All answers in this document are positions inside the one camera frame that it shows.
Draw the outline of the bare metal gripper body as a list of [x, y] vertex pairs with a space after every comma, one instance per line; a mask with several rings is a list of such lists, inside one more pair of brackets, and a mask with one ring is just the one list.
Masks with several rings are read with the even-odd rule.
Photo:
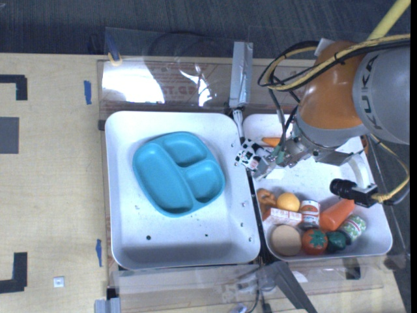
[[291, 132], [291, 137], [286, 139], [285, 145], [279, 145], [283, 137], [266, 137], [267, 145], [279, 148], [276, 155], [266, 158], [266, 162], [272, 164], [272, 170], [292, 168], [308, 158], [324, 164], [341, 166], [352, 157], [352, 153], [344, 153], [338, 149], [351, 138], [342, 132]]

